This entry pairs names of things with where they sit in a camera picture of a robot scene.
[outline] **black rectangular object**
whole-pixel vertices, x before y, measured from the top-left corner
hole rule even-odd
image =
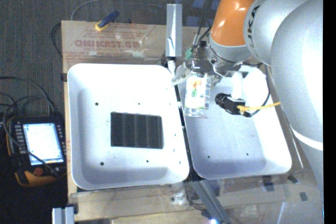
[[[163,148],[162,118],[111,112],[111,146]]]

